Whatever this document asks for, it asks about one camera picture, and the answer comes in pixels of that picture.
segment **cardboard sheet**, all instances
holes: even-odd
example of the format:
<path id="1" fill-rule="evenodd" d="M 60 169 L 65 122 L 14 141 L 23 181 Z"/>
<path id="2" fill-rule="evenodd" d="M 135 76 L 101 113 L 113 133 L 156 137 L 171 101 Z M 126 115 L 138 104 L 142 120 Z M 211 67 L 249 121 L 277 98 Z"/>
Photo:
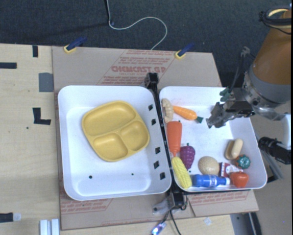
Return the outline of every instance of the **cardboard sheet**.
<path id="1" fill-rule="evenodd" d="M 213 55 L 188 52 L 178 60 L 173 51 L 79 47 L 66 54 L 62 47 L 52 47 L 52 61 L 61 229 L 161 220 L 162 216 L 153 214 L 152 205 L 161 202 L 166 197 L 164 193 L 92 201 L 75 201 L 68 197 L 63 187 L 57 95 L 68 85 L 142 85 L 148 72 L 158 73 L 159 90 L 166 86 L 221 86 Z M 194 194 L 188 198 L 188 208 L 176 212 L 176 219 L 258 210 L 252 190 Z"/>

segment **black hole on tray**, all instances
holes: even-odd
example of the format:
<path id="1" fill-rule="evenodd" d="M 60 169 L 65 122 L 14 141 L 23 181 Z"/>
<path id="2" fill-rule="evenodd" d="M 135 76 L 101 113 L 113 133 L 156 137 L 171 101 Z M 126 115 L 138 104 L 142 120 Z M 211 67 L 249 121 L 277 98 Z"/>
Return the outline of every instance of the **black hole on tray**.
<path id="1" fill-rule="evenodd" d="M 162 180 L 162 179 L 164 179 L 164 178 L 165 178 L 165 173 L 162 172 L 162 173 L 160 174 L 160 179 Z"/>
<path id="2" fill-rule="evenodd" d="M 160 163 L 158 161 L 156 161 L 153 165 L 154 165 L 154 169 L 156 169 L 157 167 L 160 166 Z"/>

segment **yellow bowl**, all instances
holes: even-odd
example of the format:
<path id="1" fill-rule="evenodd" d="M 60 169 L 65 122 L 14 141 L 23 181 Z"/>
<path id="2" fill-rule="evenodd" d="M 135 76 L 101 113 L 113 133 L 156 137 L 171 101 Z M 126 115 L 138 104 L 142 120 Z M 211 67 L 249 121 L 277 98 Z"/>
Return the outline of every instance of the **yellow bowl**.
<path id="1" fill-rule="evenodd" d="M 82 129 L 97 155 L 109 162 L 141 151 L 150 141 L 142 118 L 124 101 L 109 102 L 88 111 L 82 118 Z"/>

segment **white cable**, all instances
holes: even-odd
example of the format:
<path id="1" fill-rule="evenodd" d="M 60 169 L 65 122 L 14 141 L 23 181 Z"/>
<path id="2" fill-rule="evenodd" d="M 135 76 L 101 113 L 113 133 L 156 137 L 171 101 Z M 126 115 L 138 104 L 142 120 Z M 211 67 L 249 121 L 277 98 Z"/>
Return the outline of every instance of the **white cable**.
<path id="1" fill-rule="evenodd" d="M 158 20 L 158 21 L 160 21 L 163 25 L 164 25 L 164 27 L 165 27 L 165 35 L 164 35 L 164 37 L 156 44 L 156 45 L 154 45 L 152 48 L 151 48 L 151 50 L 153 50 L 155 47 L 157 47 L 165 38 L 166 38 L 166 36 L 167 36 L 167 26 L 166 26 L 166 24 L 162 21 L 162 20 L 160 20 L 159 18 L 156 18 L 156 17 L 144 17 L 144 18 L 141 18 L 141 19 L 139 19 L 139 20 L 137 20 L 135 23 L 133 23 L 132 25 L 130 25 L 130 26 L 128 26 L 128 27 L 124 27 L 124 28 L 115 28 L 115 27 L 113 27 L 112 25 L 111 25 L 111 15 L 110 15 L 110 9 L 109 9 L 109 2 L 108 2 L 108 0 L 106 0 L 106 5 L 107 5 L 107 13 L 108 13 L 108 25 L 112 28 L 112 29 L 115 29 L 115 30 L 125 30 L 125 29 L 129 29 L 129 28 L 131 28 L 132 26 L 134 26 L 135 24 L 137 24 L 137 23 L 139 23 L 139 22 L 141 22 L 142 20 L 145 20 L 145 19 L 155 19 L 155 20 Z"/>

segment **table surface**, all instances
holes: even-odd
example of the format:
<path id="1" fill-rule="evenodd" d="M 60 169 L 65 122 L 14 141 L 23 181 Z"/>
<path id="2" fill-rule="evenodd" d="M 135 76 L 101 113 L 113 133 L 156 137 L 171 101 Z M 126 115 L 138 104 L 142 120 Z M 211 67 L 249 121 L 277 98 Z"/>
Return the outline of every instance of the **table surface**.
<path id="1" fill-rule="evenodd" d="M 38 74 L 52 73 L 51 47 L 0 44 L 0 213 L 20 213 L 21 221 L 0 223 L 0 234 L 38 234 L 39 221 L 60 217 L 54 93 L 39 92 Z M 34 124 L 32 108 L 50 125 Z M 182 234 L 234 235 L 230 215 L 177 220 Z M 167 221 L 163 235 L 177 234 Z M 157 222 L 61 231 L 60 234 L 150 234 Z"/>

